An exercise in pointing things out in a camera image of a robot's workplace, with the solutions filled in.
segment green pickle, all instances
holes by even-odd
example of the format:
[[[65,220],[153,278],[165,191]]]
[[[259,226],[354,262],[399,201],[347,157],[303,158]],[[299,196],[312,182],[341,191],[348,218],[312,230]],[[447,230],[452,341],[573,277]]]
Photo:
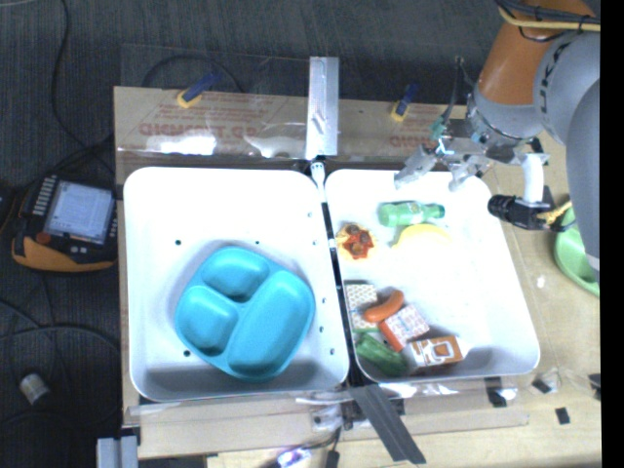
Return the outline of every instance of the green pickle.
[[[374,364],[387,376],[400,377],[408,372],[408,364],[401,354],[367,333],[364,333],[358,340],[355,352],[358,357]]]
[[[424,204],[417,201],[402,203],[385,203],[379,207],[377,216],[379,222],[386,227],[397,225],[414,225],[430,218],[442,218],[445,207],[438,204]]]

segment wooden table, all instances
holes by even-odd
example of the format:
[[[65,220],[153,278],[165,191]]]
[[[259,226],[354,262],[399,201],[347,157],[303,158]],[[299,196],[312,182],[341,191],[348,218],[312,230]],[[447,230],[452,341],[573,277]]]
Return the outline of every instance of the wooden table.
[[[116,92],[118,145],[123,142],[121,136],[128,131],[127,120],[141,119],[137,111],[140,111],[143,95],[148,101],[153,94],[143,91],[131,92],[132,102],[120,98],[120,93]],[[386,113],[387,109],[384,102],[342,101],[340,112],[344,110],[346,115],[341,117],[341,130],[347,137],[365,133],[366,124],[353,126],[358,123],[357,116],[362,113],[380,116],[379,113]],[[425,113],[427,122],[427,116],[435,118],[444,107],[420,105],[412,109],[416,114]],[[463,113],[461,107],[456,108],[453,117],[462,117]],[[389,137],[400,140],[396,135]],[[409,134],[401,137],[413,144]],[[567,196],[565,149],[545,134],[540,140],[545,152],[551,155],[549,164],[544,167],[545,183],[560,204]],[[397,158],[403,154],[405,159],[410,151],[398,144],[397,147],[386,144],[387,156],[402,161]],[[383,154],[379,147],[374,151]],[[122,186],[132,171],[143,166],[201,166],[206,161],[206,158],[180,155],[117,151],[117,183]],[[524,180],[518,167],[496,165],[486,173],[484,181],[492,194],[523,194]],[[139,394],[129,374],[122,201],[119,202],[119,216],[124,411],[126,426],[140,426],[139,459],[202,455],[211,468],[260,467],[274,460],[287,446],[325,439],[329,432],[315,429],[313,408],[297,403],[293,397],[246,398],[234,402],[216,399],[168,409],[139,405]],[[587,379],[588,374],[601,372],[600,300],[574,284],[557,267],[552,235],[525,231],[506,223],[503,229],[539,338],[541,361],[538,368],[531,376],[519,380],[518,397],[512,407],[494,408],[486,394],[467,394],[461,402],[453,396],[416,401],[413,405],[406,401],[405,423],[427,458],[427,465],[432,467],[600,466],[601,402],[594,397]],[[552,393],[542,393],[531,386],[536,377],[553,376],[559,381]],[[558,419],[557,410],[563,409],[569,416],[569,423],[561,424]],[[341,468],[409,465],[394,463],[366,423],[361,428],[343,431],[337,450]],[[326,448],[313,450],[313,456],[300,466],[324,466],[326,451]]]

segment green bottle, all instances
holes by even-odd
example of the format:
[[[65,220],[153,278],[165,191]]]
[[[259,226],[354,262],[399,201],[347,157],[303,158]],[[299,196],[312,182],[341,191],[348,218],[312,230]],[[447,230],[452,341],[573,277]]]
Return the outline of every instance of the green bottle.
[[[414,225],[425,222],[429,218],[442,218],[444,215],[445,207],[442,205],[425,205],[417,201],[385,203],[379,207],[378,211],[379,221],[386,227]]]

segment dark fabric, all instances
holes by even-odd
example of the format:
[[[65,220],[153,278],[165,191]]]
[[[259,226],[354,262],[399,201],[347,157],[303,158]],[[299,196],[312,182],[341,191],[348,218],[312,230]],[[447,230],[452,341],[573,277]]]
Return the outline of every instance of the dark fabric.
[[[455,57],[476,79],[501,24],[492,0],[64,1],[67,14],[62,0],[0,7],[0,184],[24,186],[84,145],[110,142],[112,88],[140,85],[159,48],[335,56],[346,98],[396,99],[415,80],[416,101],[446,103]],[[600,15],[601,0],[584,1]],[[175,68],[190,61],[162,65],[151,86],[184,84]],[[287,92],[294,83],[273,87]],[[78,171],[111,182],[112,144],[99,158]],[[93,467],[96,439],[118,433],[114,349],[78,331],[54,341],[42,332],[7,338],[33,327],[11,305],[40,326],[72,324],[118,342],[118,281],[117,267],[77,277],[29,271],[11,259],[10,234],[0,237],[0,466]],[[33,408],[18,389],[31,370],[52,390],[48,409]]]

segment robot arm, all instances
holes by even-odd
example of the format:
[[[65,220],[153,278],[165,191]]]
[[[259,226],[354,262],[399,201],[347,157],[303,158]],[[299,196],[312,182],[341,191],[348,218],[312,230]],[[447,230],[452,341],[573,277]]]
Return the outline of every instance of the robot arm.
[[[466,119],[456,128],[443,117],[431,136],[437,146],[419,147],[395,184],[438,163],[449,168],[451,188],[494,163],[518,165],[524,197],[494,196],[488,209],[515,225],[547,229],[540,214],[550,209],[542,203],[548,156],[522,150],[545,130],[565,145],[570,201],[600,282],[600,20],[581,0],[495,1],[506,22],[468,96]]]

